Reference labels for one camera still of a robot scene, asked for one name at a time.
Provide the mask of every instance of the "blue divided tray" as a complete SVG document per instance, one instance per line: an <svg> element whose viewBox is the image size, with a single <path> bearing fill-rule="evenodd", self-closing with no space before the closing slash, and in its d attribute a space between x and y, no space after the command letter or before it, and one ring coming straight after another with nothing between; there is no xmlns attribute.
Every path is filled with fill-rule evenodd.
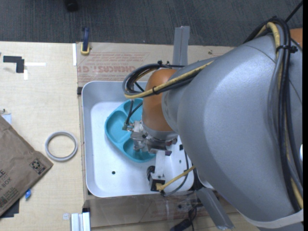
<svg viewBox="0 0 308 231"><path fill-rule="evenodd" d="M135 99L133 109L141 102L142 99ZM114 144L129 159L138 163L147 162L155 157L155 154L143 152L142 150L139 150L138 152L135 151L133 148L133 140L130 138L131 132L122 130L129 113L129 107L130 100L127 100L107 117L105 122L105 133L112 144ZM141 120L141 115L142 105L130 117L129 122L133 123L134 121Z"/></svg>

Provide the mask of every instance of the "gray carpet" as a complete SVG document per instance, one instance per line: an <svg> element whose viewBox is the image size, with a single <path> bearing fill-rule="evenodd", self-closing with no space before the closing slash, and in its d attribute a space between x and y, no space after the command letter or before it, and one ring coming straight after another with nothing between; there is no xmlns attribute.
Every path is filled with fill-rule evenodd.
<svg viewBox="0 0 308 231"><path fill-rule="evenodd" d="M90 41L173 44L174 28L190 26L190 45L238 46L263 21L282 19L301 0L0 0L0 41ZM288 23L303 26L303 7Z"/></svg>

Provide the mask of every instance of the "brown cardboard package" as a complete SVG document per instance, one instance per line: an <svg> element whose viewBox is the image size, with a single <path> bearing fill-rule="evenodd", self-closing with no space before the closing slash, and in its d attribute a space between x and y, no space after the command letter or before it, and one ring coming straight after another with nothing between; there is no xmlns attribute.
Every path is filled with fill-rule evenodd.
<svg viewBox="0 0 308 231"><path fill-rule="evenodd" d="M52 165L0 116L0 216Z"/></svg>

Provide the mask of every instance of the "qr code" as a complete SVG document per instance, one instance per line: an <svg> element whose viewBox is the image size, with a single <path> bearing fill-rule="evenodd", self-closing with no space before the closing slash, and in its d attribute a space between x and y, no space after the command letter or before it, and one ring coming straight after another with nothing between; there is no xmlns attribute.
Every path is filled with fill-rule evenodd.
<svg viewBox="0 0 308 231"><path fill-rule="evenodd" d="M30 166L40 175L46 167L38 160L35 159L32 163L30 163Z"/></svg>
<svg viewBox="0 0 308 231"><path fill-rule="evenodd" d="M5 199L5 197L1 197L0 198L0 208L4 207L7 202L8 201Z"/></svg>

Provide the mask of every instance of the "table surface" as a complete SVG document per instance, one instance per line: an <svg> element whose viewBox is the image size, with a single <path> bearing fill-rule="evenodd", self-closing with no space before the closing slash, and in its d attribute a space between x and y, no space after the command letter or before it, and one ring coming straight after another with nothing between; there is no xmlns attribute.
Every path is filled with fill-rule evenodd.
<svg viewBox="0 0 308 231"><path fill-rule="evenodd" d="M12 126L35 150L44 155L44 143L53 132L73 133L81 147L77 68L73 66L72 44L0 42L0 107L12 113ZM15 64L3 63L3 56L22 56L25 63L46 63L29 66L28 80L15 72ZM55 138L50 150L56 156L70 154L73 143L66 137ZM84 204L82 153L69 161L53 162L52 169L31 190L26 201L20 200L19 214L0 219L0 230L69 231L65 213L80 213ZM258 230L241 215L231 214L237 231ZM169 230L178 221L139 223L93 230ZM209 217L194 221L196 230L216 231Z"/></svg>

